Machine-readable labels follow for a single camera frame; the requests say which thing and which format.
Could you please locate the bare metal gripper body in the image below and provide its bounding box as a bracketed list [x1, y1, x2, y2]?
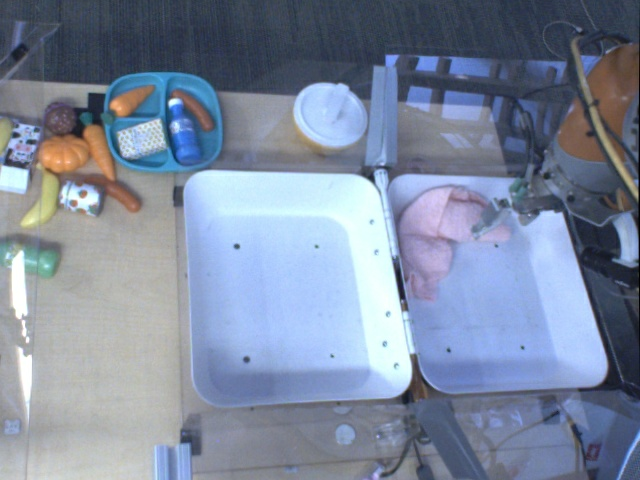
[507, 176, 569, 227]

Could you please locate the pink cloth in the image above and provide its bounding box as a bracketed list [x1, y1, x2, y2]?
[397, 183, 514, 302]

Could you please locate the white plastic tray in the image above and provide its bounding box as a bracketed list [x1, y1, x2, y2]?
[386, 173, 610, 396]
[181, 168, 414, 410]

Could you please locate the yellow cup with white lid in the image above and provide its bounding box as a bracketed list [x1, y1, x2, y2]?
[292, 81, 370, 157]

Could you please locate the brown sausage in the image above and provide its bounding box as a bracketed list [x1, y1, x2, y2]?
[170, 88, 216, 134]
[74, 173, 143, 214]

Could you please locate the blue bottle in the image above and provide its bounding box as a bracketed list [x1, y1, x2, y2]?
[166, 97, 203, 166]

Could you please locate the blue divided plate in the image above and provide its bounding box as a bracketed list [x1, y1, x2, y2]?
[102, 71, 224, 173]

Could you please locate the white yellow patterned carton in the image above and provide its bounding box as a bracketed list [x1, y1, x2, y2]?
[115, 117, 170, 162]

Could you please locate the orange carrot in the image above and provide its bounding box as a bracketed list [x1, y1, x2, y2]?
[101, 84, 158, 120]
[79, 111, 118, 183]

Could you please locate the small orange print can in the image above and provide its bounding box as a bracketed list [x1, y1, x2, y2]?
[58, 179, 107, 219]

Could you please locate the orange pumpkin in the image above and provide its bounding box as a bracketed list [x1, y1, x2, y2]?
[36, 133, 92, 175]

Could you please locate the brown purple ball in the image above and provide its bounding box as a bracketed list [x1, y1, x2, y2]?
[42, 100, 78, 137]

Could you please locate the green bottle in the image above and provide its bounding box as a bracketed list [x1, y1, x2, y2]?
[0, 239, 62, 280]

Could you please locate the black and white carton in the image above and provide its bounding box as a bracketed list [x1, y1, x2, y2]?
[0, 117, 44, 195]

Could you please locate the black cylinder on white bracket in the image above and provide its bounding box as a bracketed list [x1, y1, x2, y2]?
[579, 212, 640, 289]

